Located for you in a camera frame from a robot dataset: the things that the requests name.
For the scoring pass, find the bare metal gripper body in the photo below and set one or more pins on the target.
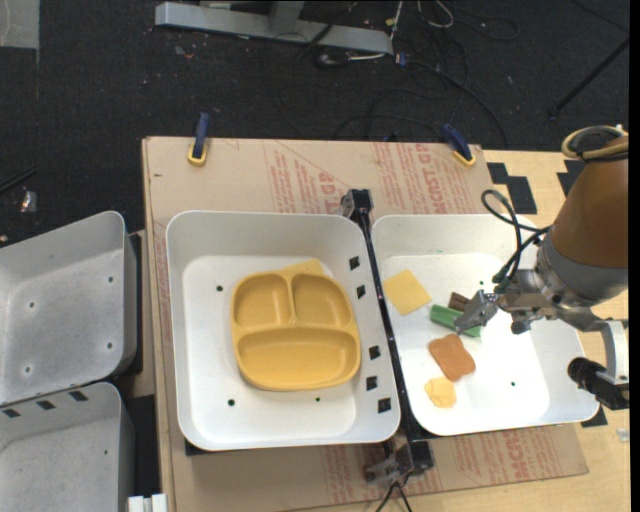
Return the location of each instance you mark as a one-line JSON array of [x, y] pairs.
[[527, 292]]

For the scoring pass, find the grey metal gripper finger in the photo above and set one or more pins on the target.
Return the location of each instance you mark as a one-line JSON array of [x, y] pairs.
[[521, 326], [475, 311]]

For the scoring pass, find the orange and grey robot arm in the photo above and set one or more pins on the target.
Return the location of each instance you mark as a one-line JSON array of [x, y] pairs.
[[595, 220]]

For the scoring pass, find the brown chocolate piece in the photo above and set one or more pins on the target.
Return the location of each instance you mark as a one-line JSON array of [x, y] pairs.
[[457, 301]]

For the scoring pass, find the green celery stick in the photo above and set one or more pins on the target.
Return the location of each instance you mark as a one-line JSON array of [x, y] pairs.
[[442, 316]]

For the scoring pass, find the orange-brown bread slice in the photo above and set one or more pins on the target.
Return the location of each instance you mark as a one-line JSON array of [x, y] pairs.
[[451, 357]]

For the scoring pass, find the white plastic tray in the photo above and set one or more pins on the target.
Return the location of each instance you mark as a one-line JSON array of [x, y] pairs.
[[505, 390], [60, 460], [65, 305], [210, 320]]

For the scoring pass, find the yellow cheese slice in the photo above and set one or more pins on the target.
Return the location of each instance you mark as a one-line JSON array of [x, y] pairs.
[[407, 292]]

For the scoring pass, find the thin black rod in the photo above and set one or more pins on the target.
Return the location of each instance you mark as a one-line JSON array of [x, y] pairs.
[[387, 310]]

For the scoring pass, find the yellow biscuit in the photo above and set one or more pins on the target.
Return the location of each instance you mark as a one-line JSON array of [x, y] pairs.
[[440, 392]]

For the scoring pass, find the yellow divided plate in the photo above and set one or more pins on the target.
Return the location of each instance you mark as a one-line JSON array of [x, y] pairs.
[[295, 345]]

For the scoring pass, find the brown cardboard board, red print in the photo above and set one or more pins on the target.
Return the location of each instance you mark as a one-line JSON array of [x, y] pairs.
[[280, 170]]

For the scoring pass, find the black cylinder on white bracket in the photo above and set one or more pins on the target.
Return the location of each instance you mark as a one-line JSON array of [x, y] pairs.
[[597, 380]]

